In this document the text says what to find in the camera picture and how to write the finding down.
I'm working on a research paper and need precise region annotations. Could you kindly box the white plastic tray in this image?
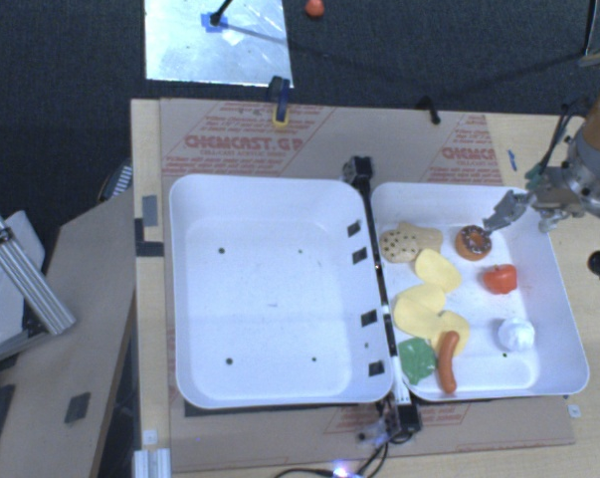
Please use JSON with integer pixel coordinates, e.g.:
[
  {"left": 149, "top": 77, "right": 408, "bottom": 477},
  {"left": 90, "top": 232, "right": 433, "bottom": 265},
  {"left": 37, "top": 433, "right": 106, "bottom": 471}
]
[
  {"left": 168, "top": 172, "right": 396, "bottom": 410},
  {"left": 369, "top": 181, "right": 591, "bottom": 402}
]

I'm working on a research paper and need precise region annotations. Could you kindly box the green toy lettuce leaf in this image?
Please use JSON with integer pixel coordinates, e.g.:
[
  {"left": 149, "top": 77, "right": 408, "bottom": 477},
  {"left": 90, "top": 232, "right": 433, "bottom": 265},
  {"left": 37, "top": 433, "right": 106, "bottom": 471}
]
[{"left": 397, "top": 337, "right": 439, "bottom": 387}]

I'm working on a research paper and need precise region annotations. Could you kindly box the tan chocolate chip biscuit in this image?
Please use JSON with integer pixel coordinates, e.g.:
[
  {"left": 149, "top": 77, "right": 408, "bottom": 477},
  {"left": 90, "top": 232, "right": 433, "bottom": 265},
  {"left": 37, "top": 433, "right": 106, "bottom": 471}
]
[{"left": 378, "top": 228, "right": 421, "bottom": 265}]

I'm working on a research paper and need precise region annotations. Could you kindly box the beige toy cracker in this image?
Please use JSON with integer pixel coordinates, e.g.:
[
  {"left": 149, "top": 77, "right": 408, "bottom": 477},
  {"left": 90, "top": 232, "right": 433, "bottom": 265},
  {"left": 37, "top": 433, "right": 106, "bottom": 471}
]
[{"left": 395, "top": 221, "right": 445, "bottom": 254}]

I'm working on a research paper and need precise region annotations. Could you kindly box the black block with thin wires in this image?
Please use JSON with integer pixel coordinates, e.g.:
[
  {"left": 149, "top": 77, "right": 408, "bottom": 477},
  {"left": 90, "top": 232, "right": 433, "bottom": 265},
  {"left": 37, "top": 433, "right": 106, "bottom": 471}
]
[
  {"left": 341, "top": 155, "right": 376, "bottom": 186},
  {"left": 372, "top": 399, "right": 424, "bottom": 443}
]

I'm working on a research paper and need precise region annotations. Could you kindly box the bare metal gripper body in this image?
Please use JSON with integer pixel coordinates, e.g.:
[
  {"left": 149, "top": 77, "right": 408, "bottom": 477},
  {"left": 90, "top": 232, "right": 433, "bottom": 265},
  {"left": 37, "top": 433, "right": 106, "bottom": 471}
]
[{"left": 529, "top": 165, "right": 600, "bottom": 220}]

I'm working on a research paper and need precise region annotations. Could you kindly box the orange toy sausage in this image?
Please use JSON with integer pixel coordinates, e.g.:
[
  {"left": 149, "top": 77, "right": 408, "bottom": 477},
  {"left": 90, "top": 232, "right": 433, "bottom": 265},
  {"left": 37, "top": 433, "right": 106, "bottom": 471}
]
[{"left": 437, "top": 330, "right": 462, "bottom": 395}]

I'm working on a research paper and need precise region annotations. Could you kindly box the red toy tomato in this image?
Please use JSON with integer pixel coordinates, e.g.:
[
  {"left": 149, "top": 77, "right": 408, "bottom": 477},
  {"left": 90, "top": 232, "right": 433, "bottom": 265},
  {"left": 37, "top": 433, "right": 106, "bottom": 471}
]
[{"left": 482, "top": 263, "right": 518, "bottom": 297}]

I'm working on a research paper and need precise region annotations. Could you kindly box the brown frosted doughnut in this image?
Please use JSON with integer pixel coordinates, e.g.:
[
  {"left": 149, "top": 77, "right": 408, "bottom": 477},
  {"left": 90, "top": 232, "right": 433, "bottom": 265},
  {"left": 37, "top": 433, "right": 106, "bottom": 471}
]
[{"left": 454, "top": 224, "right": 494, "bottom": 263}]

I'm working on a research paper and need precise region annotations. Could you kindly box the brown cardboard board, red print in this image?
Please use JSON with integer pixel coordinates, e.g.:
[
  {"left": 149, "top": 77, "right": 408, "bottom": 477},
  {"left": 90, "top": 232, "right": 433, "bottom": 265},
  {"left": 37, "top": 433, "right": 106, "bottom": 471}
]
[{"left": 158, "top": 98, "right": 577, "bottom": 473}]

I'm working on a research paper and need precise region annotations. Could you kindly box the yellow toy crisp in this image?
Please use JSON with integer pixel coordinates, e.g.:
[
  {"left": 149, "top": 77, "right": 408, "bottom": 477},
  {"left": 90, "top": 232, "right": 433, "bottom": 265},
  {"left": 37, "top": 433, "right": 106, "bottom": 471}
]
[
  {"left": 414, "top": 248, "right": 464, "bottom": 294},
  {"left": 392, "top": 282, "right": 448, "bottom": 337},
  {"left": 430, "top": 310, "right": 472, "bottom": 359}
]

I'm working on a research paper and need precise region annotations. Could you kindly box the thin black and white rod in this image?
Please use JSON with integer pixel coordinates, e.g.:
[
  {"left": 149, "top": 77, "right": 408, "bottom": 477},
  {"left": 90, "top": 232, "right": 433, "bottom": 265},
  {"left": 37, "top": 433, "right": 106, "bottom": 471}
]
[{"left": 359, "top": 175, "right": 409, "bottom": 403}]

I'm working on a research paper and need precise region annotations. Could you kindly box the white toy garlic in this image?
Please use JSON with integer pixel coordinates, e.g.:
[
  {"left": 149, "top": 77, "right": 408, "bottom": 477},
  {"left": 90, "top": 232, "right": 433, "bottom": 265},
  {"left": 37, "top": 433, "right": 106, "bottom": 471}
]
[{"left": 496, "top": 317, "right": 536, "bottom": 353}]

